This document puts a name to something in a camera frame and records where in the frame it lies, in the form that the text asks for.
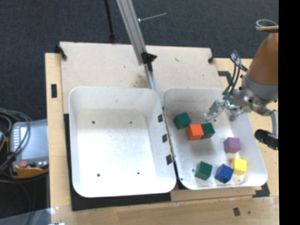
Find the yellow cube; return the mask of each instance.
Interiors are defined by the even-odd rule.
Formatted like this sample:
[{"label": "yellow cube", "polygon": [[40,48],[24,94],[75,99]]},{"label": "yellow cube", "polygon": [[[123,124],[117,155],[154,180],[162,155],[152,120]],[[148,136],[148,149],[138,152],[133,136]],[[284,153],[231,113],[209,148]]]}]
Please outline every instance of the yellow cube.
[{"label": "yellow cube", "polygon": [[233,169],[234,174],[242,175],[247,171],[247,160],[235,157],[231,161],[230,167]]}]

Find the green cube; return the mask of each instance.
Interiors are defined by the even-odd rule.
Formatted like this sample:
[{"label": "green cube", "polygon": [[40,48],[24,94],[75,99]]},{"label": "green cube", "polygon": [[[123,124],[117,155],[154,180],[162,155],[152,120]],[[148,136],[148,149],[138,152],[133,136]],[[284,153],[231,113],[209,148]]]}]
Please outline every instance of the green cube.
[{"label": "green cube", "polygon": [[204,136],[201,139],[210,138],[214,135],[215,130],[210,122],[201,124],[201,126],[204,132]]},{"label": "green cube", "polygon": [[195,177],[207,180],[211,175],[212,165],[201,161],[196,168]]},{"label": "green cube", "polygon": [[189,118],[186,112],[183,112],[181,114],[178,114],[173,119],[173,122],[175,123],[176,128],[179,130],[179,129],[187,128],[191,123],[191,119]]}]

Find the white tray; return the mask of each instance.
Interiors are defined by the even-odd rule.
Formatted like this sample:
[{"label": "white tray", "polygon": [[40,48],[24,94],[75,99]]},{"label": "white tray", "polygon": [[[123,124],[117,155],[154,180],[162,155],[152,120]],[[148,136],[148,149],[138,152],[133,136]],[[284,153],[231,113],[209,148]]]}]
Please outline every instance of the white tray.
[{"label": "white tray", "polygon": [[[189,141],[186,130],[178,130],[173,122],[177,114],[187,112],[192,123],[206,123],[204,113],[209,111],[215,100],[222,101],[222,89],[171,89],[164,93],[164,107],[175,156],[178,176],[188,189],[199,190],[225,187],[256,187],[267,181],[267,171],[254,137],[248,115],[240,115],[236,121],[229,120],[230,112],[225,110],[209,122],[215,134],[211,138]],[[231,154],[224,151],[227,137],[238,137],[241,149]],[[247,160],[247,172],[233,175],[227,183],[214,178],[217,168],[229,165],[234,157]],[[207,180],[195,177],[195,170],[201,161],[211,164],[211,176]]]},{"label": "white tray", "polygon": [[154,91],[77,87],[69,95],[69,120],[72,180],[81,196],[157,194],[174,188],[162,105]]}]

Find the blue cube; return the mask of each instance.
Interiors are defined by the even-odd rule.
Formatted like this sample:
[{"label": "blue cube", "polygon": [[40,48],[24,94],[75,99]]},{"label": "blue cube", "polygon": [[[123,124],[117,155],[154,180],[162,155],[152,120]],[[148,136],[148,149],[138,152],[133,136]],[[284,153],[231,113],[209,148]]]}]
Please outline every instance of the blue cube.
[{"label": "blue cube", "polygon": [[233,169],[225,164],[222,164],[216,172],[215,179],[222,183],[228,182],[233,175]]}]

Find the aluminum rail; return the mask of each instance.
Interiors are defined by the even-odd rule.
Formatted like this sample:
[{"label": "aluminum rail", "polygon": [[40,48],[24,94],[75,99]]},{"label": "aluminum rail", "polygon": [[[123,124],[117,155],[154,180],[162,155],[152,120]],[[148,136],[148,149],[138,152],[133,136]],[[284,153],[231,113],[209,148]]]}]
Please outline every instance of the aluminum rail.
[{"label": "aluminum rail", "polygon": [[157,92],[153,72],[149,70],[149,67],[145,65],[142,59],[142,53],[146,53],[147,50],[146,50],[145,42],[143,39],[143,35],[140,29],[138,19],[135,14],[135,9],[132,0],[116,0],[116,1],[119,10],[121,12],[127,33],[129,35],[129,39],[133,45],[138,63],[140,65],[143,64],[145,67],[145,72],[149,83],[149,87],[155,92]]}]

